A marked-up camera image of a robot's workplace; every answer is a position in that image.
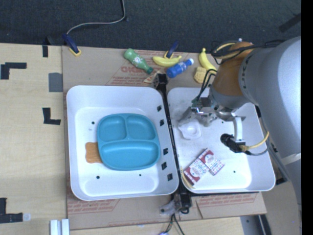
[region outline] blue plate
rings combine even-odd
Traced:
[[[140,170],[160,158],[154,124],[139,114],[113,114],[102,118],[97,128],[102,162],[113,170]]]

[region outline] blue bottle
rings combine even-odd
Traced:
[[[179,62],[174,66],[167,69],[166,74],[168,77],[173,78],[176,77],[178,74],[183,73],[189,65],[192,65],[194,60],[192,58],[187,59],[186,61]]]

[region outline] yellow wire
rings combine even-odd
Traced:
[[[219,47],[217,47],[217,48],[213,51],[213,53],[216,53],[216,54],[217,54],[217,52],[218,52],[219,50],[221,50],[221,49],[223,49],[223,48],[225,48],[225,47],[227,47],[227,46],[234,45],[234,44],[236,44],[236,43],[237,43],[237,42],[226,43],[226,44],[220,45]],[[239,51],[236,51],[236,49],[234,49],[233,52],[231,52],[231,53],[229,53],[229,54],[226,54],[226,55],[218,56],[218,57],[216,57],[216,58],[218,58],[218,59],[229,59],[229,58],[232,58],[232,57],[234,57],[234,56],[236,56],[236,55],[238,55],[238,54],[240,54],[240,50],[239,50]]]
[[[251,150],[251,149],[254,149],[260,145],[262,145],[267,139],[268,139],[268,136],[269,136],[269,132],[266,133],[265,137],[263,138],[263,140],[255,145],[251,145],[251,146],[247,146],[247,145],[240,145],[239,147],[243,150],[243,151],[248,151],[248,150]]]

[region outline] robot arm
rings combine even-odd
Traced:
[[[196,98],[179,123],[196,115],[233,121],[235,111],[245,103],[258,106],[293,184],[301,214],[301,38],[275,47],[239,42],[221,59],[209,95]]]

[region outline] plastic bottle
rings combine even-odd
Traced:
[[[192,58],[187,59],[186,61],[179,62],[174,66],[167,69],[166,74],[170,77],[176,77],[178,74],[183,73],[189,65],[192,65],[194,60]]]
[[[148,74],[153,71],[153,68],[148,66],[146,61],[132,48],[129,48],[127,51],[125,51],[124,57],[129,60],[135,67],[146,71]]]

